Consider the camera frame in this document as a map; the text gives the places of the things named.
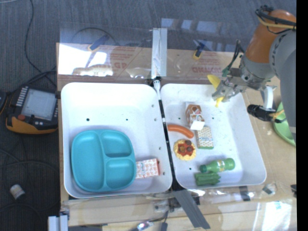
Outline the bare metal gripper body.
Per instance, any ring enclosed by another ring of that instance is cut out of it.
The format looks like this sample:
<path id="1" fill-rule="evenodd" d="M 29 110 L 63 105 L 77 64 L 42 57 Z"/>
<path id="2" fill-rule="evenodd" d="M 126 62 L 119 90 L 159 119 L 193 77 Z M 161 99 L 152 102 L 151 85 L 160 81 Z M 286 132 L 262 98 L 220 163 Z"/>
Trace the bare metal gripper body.
<path id="1" fill-rule="evenodd" d="M 225 68 L 223 70 L 223 93 L 240 93 L 245 92 L 248 88 L 248 81 L 251 74 L 246 68 Z"/>

